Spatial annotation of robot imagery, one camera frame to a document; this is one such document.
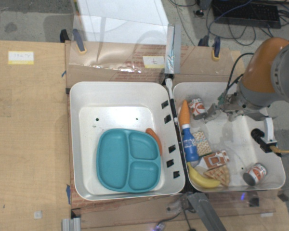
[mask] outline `blue bottle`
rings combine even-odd
[[[199,155],[197,153],[196,140],[191,134],[190,125],[182,125],[183,130],[183,147],[185,151],[185,158],[187,162],[193,162],[199,160]]]

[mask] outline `banana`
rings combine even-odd
[[[221,182],[216,179],[209,179],[205,178],[202,175],[200,175],[194,168],[191,166],[190,162],[187,163],[188,167],[188,175],[191,181],[194,184],[197,184],[203,188],[215,188],[217,187]]]

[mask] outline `teal divided plate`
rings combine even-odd
[[[110,190],[128,193],[152,190],[160,176],[158,144],[144,132],[107,130],[99,139],[96,170],[100,183]]]

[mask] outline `wooden table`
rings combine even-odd
[[[9,64],[9,51],[33,52],[34,64]],[[61,220],[70,218],[65,57],[63,43],[0,41],[0,231],[59,231]],[[160,202],[156,203],[155,213],[162,208]],[[273,198],[272,203],[275,208],[269,206],[266,216],[234,213],[233,217],[222,217],[222,222],[234,231],[288,231],[285,203],[279,198]],[[152,230],[155,223],[140,224],[150,219],[143,205],[96,208],[95,212],[83,213],[82,227],[92,231]],[[140,214],[141,208],[142,216],[132,217],[133,213]],[[42,211],[42,218],[35,219],[37,211]],[[116,222],[120,215],[125,218],[121,223]],[[100,225],[125,225],[135,220],[139,224],[90,228],[92,217],[99,219]],[[205,230],[199,219],[191,223],[198,231]],[[166,230],[188,227],[181,216],[167,223]]]

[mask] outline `gray floor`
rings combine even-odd
[[[191,4],[193,0],[175,0],[179,4]],[[213,20],[212,13],[205,11],[200,18],[194,16],[193,11],[198,6],[175,7],[168,0],[162,0],[170,23],[183,24],[182,44],[197,45],[199,40],[207,35],[206,20],[209,23]],[[0,15],[0,39],[1,40],[22,40],[40,42],[59,42],[59,35],[62,29],[67,29],[69,36],[73,27],[73,8],[70,0],[0,0],[0,8],[5,8]],[[238,36],[244,30],[242,26],[231,26],[234,35]],[[213,24],[211,31],[225,38],[231,37],[228,26]],[[240,50],[241,53],[255,52],[259,45],[269,38],[264,32],[256,28],[256,40],[249,46],[242,46],[233,39],[222,39],[221,46],[231,50]],[[282,29],[272,29],[275,37],[289,39],[289,26]],[[252,42],[254,32],[247,28],[245,34],[239,41],[243,44]],[[213,44],[214,37],[211,36],[209,45]],[[289,104],[276,102],[269,109],[269,114],[274,119],[275,136],[280,148],[289,149]],[[289,209],[289,155],[282,158],[287,175],[283,187],[283,194],[288,197],[286,200]]]

